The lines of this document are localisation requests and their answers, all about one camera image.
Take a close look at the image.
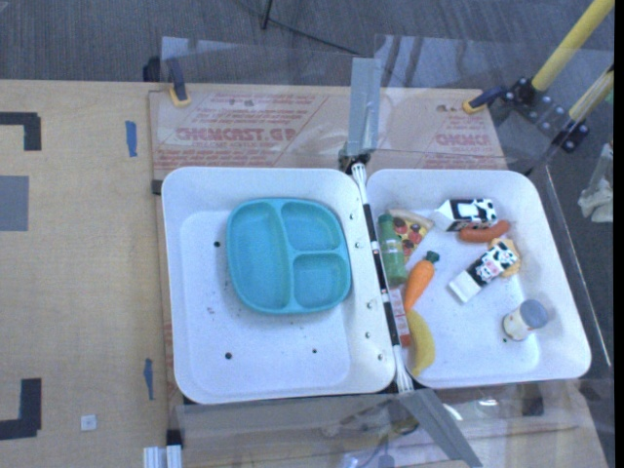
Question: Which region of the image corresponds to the cow print milk carton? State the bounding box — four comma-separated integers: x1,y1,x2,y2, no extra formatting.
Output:
447,241,519,304
432,198,498,233

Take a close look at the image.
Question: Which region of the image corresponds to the green bottle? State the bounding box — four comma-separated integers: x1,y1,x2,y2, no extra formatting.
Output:
377,214,409,286

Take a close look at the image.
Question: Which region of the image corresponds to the orange carrot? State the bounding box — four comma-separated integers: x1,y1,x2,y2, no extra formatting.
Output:
402,250,441,314

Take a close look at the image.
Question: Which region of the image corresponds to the yellow banana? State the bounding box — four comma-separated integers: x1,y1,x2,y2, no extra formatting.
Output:
407,308,437,378

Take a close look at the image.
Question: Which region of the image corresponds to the small can with grey lid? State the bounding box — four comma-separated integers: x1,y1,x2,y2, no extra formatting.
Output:
502,298,550,342

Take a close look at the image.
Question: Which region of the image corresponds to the thin black and white rod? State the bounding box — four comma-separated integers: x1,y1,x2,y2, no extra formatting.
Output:
349,162,414,393

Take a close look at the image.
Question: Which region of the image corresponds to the black block with thin wires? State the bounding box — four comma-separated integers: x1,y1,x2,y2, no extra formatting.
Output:
339,146,371,168

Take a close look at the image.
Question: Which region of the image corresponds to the brown cardboard board red print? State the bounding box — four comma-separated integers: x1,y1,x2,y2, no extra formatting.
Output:
147,84,608,468

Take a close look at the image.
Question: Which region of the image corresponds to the blue divided plate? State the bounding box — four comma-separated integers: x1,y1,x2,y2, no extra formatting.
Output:
225,197,353,316

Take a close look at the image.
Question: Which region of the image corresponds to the red and white packet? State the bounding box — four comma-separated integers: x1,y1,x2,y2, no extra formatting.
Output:
388,288,413,348

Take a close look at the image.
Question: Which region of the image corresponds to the red sausage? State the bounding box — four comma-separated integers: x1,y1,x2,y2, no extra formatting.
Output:
458,219,512,244

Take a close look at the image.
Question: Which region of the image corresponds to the toy pizza slice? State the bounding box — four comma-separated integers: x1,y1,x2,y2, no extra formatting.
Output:
388,208,435,262

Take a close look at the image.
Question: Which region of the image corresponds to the white plastic tray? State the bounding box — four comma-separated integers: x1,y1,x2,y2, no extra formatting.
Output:
364,168,593,390
160,166,397,406

